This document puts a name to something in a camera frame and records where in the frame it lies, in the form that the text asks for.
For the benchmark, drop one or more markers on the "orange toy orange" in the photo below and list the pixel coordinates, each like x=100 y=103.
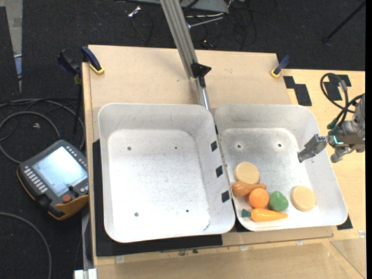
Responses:
x=258 y=198

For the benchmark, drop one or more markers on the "beige round biscuit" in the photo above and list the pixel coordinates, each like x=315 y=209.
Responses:
x=303 y=198
x=246 y=172

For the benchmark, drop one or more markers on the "pale wood board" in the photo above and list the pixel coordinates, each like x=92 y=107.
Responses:
x=145 y=77

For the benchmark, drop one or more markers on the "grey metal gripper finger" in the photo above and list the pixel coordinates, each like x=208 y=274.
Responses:
x=312 y=147

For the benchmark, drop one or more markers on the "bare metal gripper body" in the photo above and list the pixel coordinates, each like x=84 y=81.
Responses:
x=351 y=135

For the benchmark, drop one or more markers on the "brown toy drumstick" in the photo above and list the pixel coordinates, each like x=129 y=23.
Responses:
x=242 y=188

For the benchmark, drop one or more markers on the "green toy pepper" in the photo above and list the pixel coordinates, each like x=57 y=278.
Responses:
x=278 y=201

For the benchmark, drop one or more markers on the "white plastic tray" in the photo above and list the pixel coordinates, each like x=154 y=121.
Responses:
x=276 y=158
x=157 y=179

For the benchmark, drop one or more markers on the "orange toy carrot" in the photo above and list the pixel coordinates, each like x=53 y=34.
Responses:
x=267 y=215

